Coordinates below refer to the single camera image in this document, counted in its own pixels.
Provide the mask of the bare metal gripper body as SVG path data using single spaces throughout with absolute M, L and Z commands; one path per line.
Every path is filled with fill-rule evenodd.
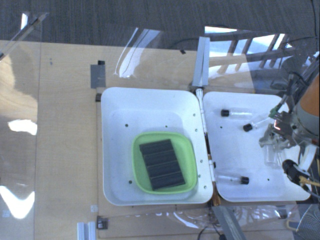
M 299 142 L 296 140 L 294 128 L 296 125 L 292 122 L 293 115 L 285 111 L 276 112 L 273 119 L 274 132 L 286 139 L 292 138 L 296 142 L 296 146 L 298 146 Z

